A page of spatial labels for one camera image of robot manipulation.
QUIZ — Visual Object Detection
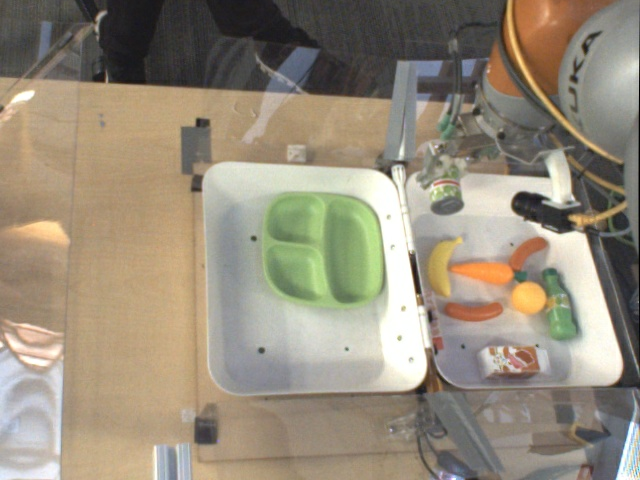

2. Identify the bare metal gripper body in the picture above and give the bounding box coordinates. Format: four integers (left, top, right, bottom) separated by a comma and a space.
448, 112, 507, 163

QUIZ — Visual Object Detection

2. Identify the green and red small can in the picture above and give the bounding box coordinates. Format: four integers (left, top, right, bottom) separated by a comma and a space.
428, 177, 466, 216

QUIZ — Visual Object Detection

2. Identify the yellow banana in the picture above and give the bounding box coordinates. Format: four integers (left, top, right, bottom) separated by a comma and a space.
427, 236, 465, 299

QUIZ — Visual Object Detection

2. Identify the orange carrot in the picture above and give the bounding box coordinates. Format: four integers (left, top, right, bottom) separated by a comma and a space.
448, 261, 529, 287

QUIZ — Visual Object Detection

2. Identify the red sausage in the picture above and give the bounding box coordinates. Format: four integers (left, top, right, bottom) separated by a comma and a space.
443, 301, 505, 324
508, 236, 550, 273

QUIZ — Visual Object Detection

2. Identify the green divided plate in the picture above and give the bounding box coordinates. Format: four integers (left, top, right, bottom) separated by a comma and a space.
261, 191, 388, 311

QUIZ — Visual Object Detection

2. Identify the orange ball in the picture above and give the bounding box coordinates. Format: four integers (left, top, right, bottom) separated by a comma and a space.
511, 280, 548, 317

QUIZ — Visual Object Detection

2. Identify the green bottle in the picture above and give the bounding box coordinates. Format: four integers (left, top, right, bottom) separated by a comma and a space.
541, 267, 579, 342

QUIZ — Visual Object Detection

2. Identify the orange and white carton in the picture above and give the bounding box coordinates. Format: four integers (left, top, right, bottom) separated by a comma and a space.
477, 344, 551, 382

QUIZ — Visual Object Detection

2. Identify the white plastic tray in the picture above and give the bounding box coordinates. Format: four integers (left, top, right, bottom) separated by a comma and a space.
404, 170, 625, 390
201, 161, 430, 398

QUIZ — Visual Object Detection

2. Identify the person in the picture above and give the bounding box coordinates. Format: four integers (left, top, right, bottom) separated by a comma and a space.
96, 0, 347, 85

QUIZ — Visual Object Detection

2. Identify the black cylinder on white bracket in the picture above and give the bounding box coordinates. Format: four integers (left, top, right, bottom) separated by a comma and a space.
510, 148, 584, 235

